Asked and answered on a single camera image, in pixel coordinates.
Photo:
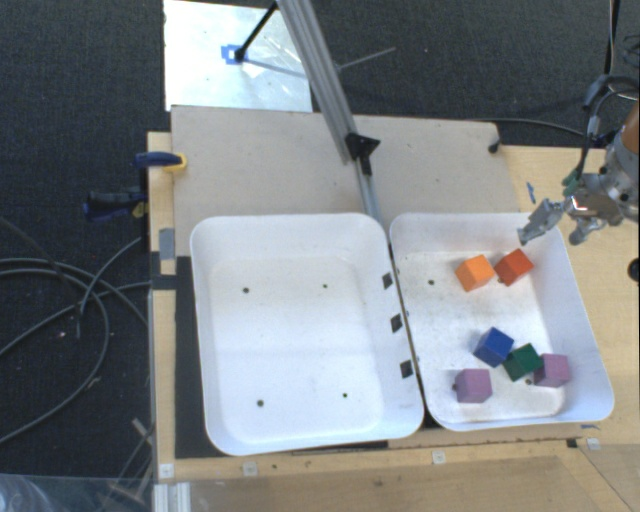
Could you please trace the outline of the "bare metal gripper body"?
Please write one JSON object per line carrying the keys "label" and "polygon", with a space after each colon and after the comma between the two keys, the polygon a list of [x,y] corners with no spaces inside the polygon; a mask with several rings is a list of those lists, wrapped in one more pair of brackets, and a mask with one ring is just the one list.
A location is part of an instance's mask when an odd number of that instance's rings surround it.
{"label": "bare metal gripper body", "polygon": [[602,172],[572,171],[563,180],[566,213],[580,221],[602,221],[618,226],[624,220],[638,223],[638,171],[604,168]]}

